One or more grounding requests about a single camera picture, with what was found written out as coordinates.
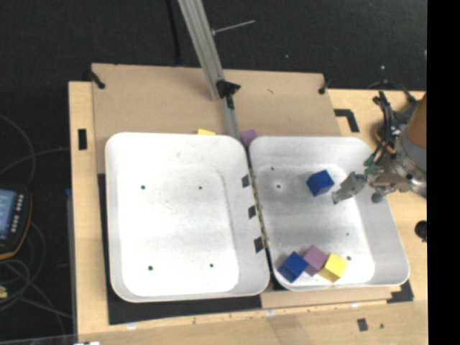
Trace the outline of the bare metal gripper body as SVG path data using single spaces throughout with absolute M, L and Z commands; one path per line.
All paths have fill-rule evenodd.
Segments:
M 364 161 L 364 174 L 371 188 L 384 188 L 387 195 L 411 191 L 427 197 L 426 173 L 401 153 L 385 154 L 383 157 L 370 155 Z

